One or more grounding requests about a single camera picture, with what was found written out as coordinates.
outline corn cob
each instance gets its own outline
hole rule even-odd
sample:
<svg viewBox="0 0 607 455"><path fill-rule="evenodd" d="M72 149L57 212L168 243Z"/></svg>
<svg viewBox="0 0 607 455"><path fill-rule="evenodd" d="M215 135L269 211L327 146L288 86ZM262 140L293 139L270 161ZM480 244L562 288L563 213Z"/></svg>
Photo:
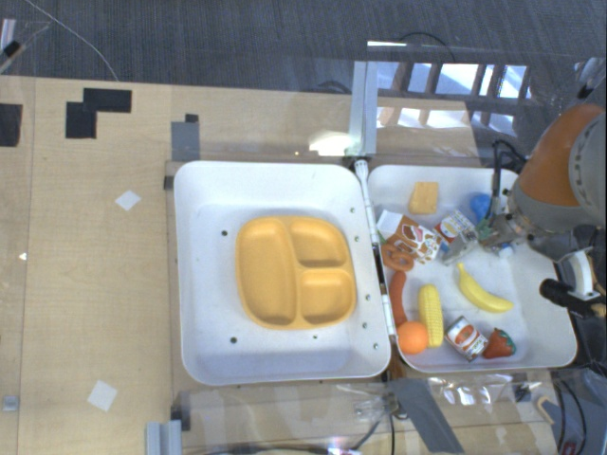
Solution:
<svg viewBox="0 0 607 455"><path fill-rule="evenodd" d="M433 284L425 284L417 295L419 320L428 329L428 347L438 347L443 343L443 312L440 309L440 296Z"/></svg>

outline wooden surface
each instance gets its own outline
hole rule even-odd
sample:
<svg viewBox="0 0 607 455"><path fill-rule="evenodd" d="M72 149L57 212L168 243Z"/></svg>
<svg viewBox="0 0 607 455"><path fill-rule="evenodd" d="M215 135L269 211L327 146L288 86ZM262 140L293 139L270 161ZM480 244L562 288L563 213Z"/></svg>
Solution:
<svg viewBox="0 0 607 455"><path fill-rule="evenodd" d="M175 337L172 349L176 310L163 190L171 121L200 116L203 155L308 159L314 157L307 151L310 136L347 131L349 98L6 77L0 83L0 102L24 105L19 147L0 149L0 198L8 205L0 209L0 238L9 246L0 249L0 395L21 397L18 413L0 412L0 453L143 454L145 424L168 420L176 392L198 388L203 400L221 398L189 379ZM98 113L95 140L65 139L65 103L82 101L86 86L132 90L132 112ZM447 142L449 136L442 137ZM385 139L407 148L402 136ZM435 154L434 144L416 143L421 154ZM453 145L473 149L471 131L458 129ZM141 198L129 211L115 203L126 191ZM18 259L23 252L26 262ZM108 412L87 402L98 380L118 390ZM295 410L307 413L305 419L352 414L347 395L327 396L326 387L314 386L297 391ZM289 410L281 412L281 424L264 416L281 398L268 404L262 391L250 391L239 416L204 401L200 424L227 428L241 420L241 434L294 436ZM546 422L537 415L521 423L508 400L491 405L490 420L485 407L441 407L469 453L484 453L483 446L494 453L525 451L534 440L554 448ZM389 452L382 426L364 453ZM397 423L396 430L406 453L426 453L411 422Z"/></svg>

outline orange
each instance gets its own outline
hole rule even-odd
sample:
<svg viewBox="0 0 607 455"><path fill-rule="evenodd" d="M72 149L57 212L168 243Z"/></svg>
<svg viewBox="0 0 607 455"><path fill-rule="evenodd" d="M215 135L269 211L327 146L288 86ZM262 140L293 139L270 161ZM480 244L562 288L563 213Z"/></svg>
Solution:
<svg viewBox="0 0 607 455"><path fill-rule="evenodd" d="M409 321L398 326L398 347L403 354L419 354L428 347L428 329L421 322Z"/></svg>

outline white cable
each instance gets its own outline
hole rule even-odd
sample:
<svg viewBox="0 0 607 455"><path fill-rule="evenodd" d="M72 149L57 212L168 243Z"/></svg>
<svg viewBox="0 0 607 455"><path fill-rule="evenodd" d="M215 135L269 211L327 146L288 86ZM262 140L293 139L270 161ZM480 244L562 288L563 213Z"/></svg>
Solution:
<svg viewBox="0 0 607 455"><path fill-rule="evenodd" d="M63 27L65 30L67 30L70 34L74 35L76 38L80 39L81 41L83 41L87 46L89 46L90 48L92 48L97 55L101 58L101 60L103 61L103 63L107 66L107 68L109 69L110 73L112 73L112 76L114 77L114 79L116 81L120 81L118 79L118 76L116 75L116 73L114 72L114 69L112 68L112 66L110 65L109 62L107 62L107 59L105 59L105 57L103 56L103 54L101 54L101 52L94 46L92 45L90 42L88 42L86 39L84 39L84 37L82 35L80 35L78 32L76 32L76 30L73 30L72 28L68 27L66 24L64 24L63 22L61 22L60 20L56 19L55 17L53 17L50 13L48 13L46 10L41 9L40 7L38 7L35 3L33 3L31 0L23 0L24 2L27 2L28 4L32 5L35 9L37 9L38 11L40 11L41 13L43 13L46 17L48 17L50 20L52 20L53 22L55 22L56 24L58 24L59 26Z"/></svg>

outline brown pretzel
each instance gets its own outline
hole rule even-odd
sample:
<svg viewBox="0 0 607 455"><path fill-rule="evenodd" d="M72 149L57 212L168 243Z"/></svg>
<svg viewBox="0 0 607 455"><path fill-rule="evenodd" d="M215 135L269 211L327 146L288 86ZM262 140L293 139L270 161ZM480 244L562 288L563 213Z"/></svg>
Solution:
<svg viewBox="0 0 607 455"><path fill-rule="evenodd" d="M394 271L411 271L414 267L414 257L398 249L396 246L391 243L385 243L381 246L381 257L383 259L383 263L392 268Z"/></svg>

